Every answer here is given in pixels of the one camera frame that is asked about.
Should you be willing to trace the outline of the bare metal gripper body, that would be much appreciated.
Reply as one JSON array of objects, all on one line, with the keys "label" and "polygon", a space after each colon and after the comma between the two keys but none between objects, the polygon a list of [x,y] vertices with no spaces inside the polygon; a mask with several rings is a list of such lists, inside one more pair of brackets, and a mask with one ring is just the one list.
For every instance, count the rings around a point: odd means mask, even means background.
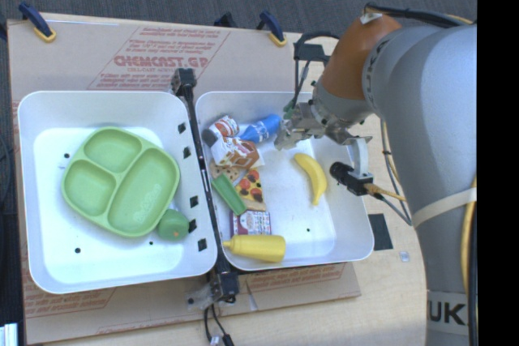
[{"label": "bare metal gripper body", "polygon": [[335,143],[348,143],[354,136],[348,131],[347,123],[331,114],[325,107],[312,100],[291,100],[284,107],[283,130],[308,131],[312,138],[328,137]]}]

